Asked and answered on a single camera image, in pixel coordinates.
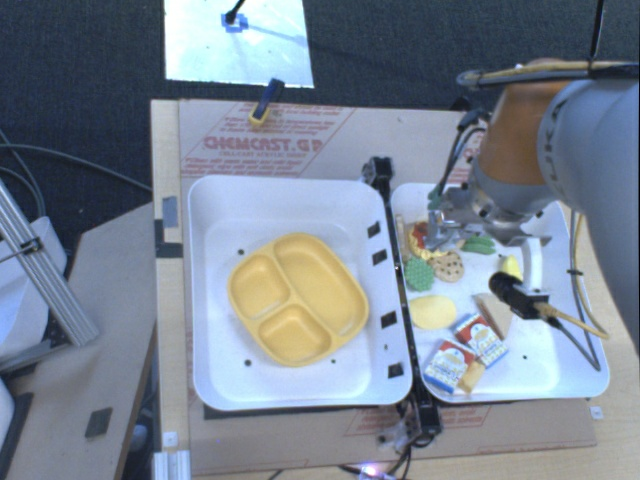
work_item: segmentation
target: black carpet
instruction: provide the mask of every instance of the black carpet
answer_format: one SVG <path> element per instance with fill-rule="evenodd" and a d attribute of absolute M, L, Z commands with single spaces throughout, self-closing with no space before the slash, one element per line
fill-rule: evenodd
<path fill-rule="evenodd" d="M 638 2 L 607 0 L 601 58 L 638 59 Z M 447 108 L 456 75 L 534 57 L 585 58 L 596 0 L 303 0 L 316 88 L 282 101 Z M 150 183 L 154 98 L 257 99 L 259 87 L 164 78 L 163 0 L 0 0 L 0 128 Z M 491 106 L 497 94 L 475 93 Z M 23 153 L 66 247 L 150 200 L 121 182 Z M 0 166 L 15 168 L 6 150 Z M 3 176 L 30 216 L 31 196 Z"/>

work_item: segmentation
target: wooden table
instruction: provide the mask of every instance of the wooden table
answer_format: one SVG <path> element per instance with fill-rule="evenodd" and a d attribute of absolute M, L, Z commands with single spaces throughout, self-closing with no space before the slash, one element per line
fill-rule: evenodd
<path fill-rule="evenodd" d="M 154 159 L 155 219 L 162 221 L 165 196 L 178 198 L 181 184 L 179 175 L 180 151 L 178 144 L 178 102 L 152 103 L 152 134 Z M 371 119 L 375 126 L 375 111 Z M 435 155 L 443 156 L 449 143 L 434 144 Z M 367 159 L 363 152 L 360 159 Z M 181 223 L 164 228 L 162 240 L 167 244 L 182 243 Z M 170 248 L 165 258 L 157 261 L 158 286 L 163 287 L 158 301 L 158 343 L 161 382 L 161 427 L 175 432 L 165 440 L 163 451 L 189 449 L 189 420 L 187 416 L 186 364 L 187 347 L 184 333 L 184 281 L 180 258 L 171 257 Z M 509 453 L 414 461 L 409 478 L 456 479 L 600 479 L 637 478 L 640 471 L 640 379 L 638 356 L 631 339 L 613 305 L 595 261 L 588 240 L 579 244 L 579 261 L 585 272 L 587 290 L 592 307 L 600 322 L 612 338 L 604 343 L 611 382 L 608 390 L 590 406 L 600 408 L 603 418 L 594 422 L 597 446 L 577 449 L 558 449 L 540 452 Z M 266 480 L 267 472 L 216 475 L 217 480 Z M 335 467 L 287 470 L 282 480 L 305 478 L 353 478 Z"/>

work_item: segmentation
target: blue sticker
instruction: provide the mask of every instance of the blue sticker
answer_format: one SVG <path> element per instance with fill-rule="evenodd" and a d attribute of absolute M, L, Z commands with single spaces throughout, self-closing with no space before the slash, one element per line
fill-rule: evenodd
<path fill-rule="evenodd" d="M 236 14 L 236 20 L 231 25 L 227 23 L 225 14 L 222 14 L 221 18 L 224 29 L 232 34 L 241 33 L 243 30 L 249 28 L 249 20 L 244 14 Z"/>

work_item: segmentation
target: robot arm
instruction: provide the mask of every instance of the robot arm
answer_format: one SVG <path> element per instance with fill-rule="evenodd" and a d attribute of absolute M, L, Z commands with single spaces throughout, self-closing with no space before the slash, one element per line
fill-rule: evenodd
<path fill-rule="evenodd" d="M 480 222 L 509 243 L 553 200 L 585 215 L 637 347 L 637 77 L 508 85 L 467 186 L 449 189 L 441 208 L 447 219 Z"/>

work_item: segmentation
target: yellow divided plate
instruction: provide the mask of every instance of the yellow divided plate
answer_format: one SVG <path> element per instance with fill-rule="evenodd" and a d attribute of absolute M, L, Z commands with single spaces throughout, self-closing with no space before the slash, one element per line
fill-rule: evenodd
<path fill-rule="evenodd" d="M 284 235 L 233 269 L 229 300 L 254 339 L 285 366 L 306 366 L 351 340 L 369 317 L 362 288 L 318 238 Z"/>

